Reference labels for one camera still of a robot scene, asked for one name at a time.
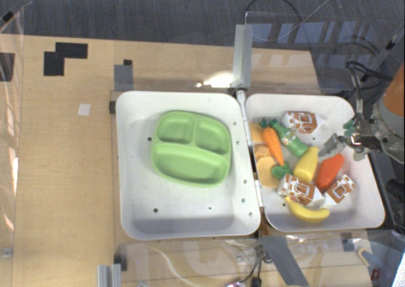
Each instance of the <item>white cable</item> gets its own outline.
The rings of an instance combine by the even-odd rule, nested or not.
[[[255,36],[254,34],[253,34],[253,37],[257,38],[257,39],[260,40],[260,41],[264,41],[264,42],[275,42],[275,41],[278,41],[278,40],[280,40],[280,39],[283,39],[283,38],[285,38],[286,36],[290,35],[290,34],[291,34],[293,31],[295,31],[297,28],[299,28],[302,24],[306,23],[312,16],[315,15],[315,13],[316,13],[317,11],[319,11],[322,7],[324,7],[324,5],[330,3],[331,1],[333,1],[333,0],[324,1],[322,4],[320,4],[320,5],[318,6],[318,8],[316,8],[311,14],[309,14],[302,22],[300,22],[299,24],[297,24],[295,27],[293,27],[289,32],[287,32],[286,34],[284,34],[282,37],[278,37],[277,39],[270,39],[270,40],[260,39],[259,37]],[[245,12],[245,25],[247,24],[247,21],[246,21],[246,19],[247,19],[247,14],[248,14],[248,12]]]
[[[201,285],[199,285],[199,284],[194,284],[193,282],[187,280],[187,278],[184,278],[184,277],[182,277],[181,275],[179,275],[179,273],[177,272],[177,270],[174,268],[173,264],[171,263],[169,257],[168,257],[164,252],[162,252],[162,251],[160,251],[160,250],[158,250],[158,249],[156,249],[156,248],[154,248],[154,247],[151,247],[151,249],[161,254],[161,256],[166,260],[166,263],[168,264],[169,270],[171,271],[171,273],[172,273],[176,278],[179,278],[181,281],[183,281],[185,284],[187,284],[187,285],[189,285],[189,286],[192,286],[192,287],[202,287]]]

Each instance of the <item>white plastic tray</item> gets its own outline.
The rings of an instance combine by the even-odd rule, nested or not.
[[[312,95],[255,94],[246,102],[247,117],[257,120],[262,117],[280,119],[287,111],[308,111],[324,119],[324,123],[312,134],[298,133],[308,145],[317,145],[321,150],[333,134],[343,135],[343,124],[354,116],[351,105],[339,97]],[[291,169],[298,159],[283,148]],[[290,214],[284,199],[274,188],[262,187],[261,193],[268,222],[284,232],[331,231],[343,229],[376,228],[383,223],[385,211],[368,158],[353,160],[353,150],[346,147],[342,152],[346,161],[339,175],[347,174],[357,184],[357,189],[331,210],[329,218],[320,223],[307,223]]]
[[[182,185],[151,165],[156,123],[167,111],[214,117],[232,139],[228,177],[218,186]],[[260,213],[238,102],[225,94],[126,92],[116,103],[121,223],[138,240],[240,236],[257,230]]]

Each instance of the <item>yellow bottle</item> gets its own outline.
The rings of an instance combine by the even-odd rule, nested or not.
[[[309,147],[302,158],[298,161],[294,176],[310,182],[314,178],[316,167],[318,165],[318,147]]]

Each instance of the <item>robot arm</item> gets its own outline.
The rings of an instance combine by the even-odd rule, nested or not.
[[[356,116],[344,136],[336,134],[325,143],[320,157],[339,153],[346,145],[354,149],[354,159],[361,160],[371,151],[384,151],[404,163],[404,64],[383,96],[374,105],[371,118]]]

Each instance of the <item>black square marker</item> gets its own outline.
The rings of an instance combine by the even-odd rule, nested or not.
[[[4,16],[3,16],[3,21],[6,23],[10,21],[14,17],[14,14],[10,11],[8,11]]]
[[[44,52],[44,76],[64,76],[65,60],[57,58],[55,52]]]
[[[87,44],[81,43],[56,43],[57,58],[87,59]]]

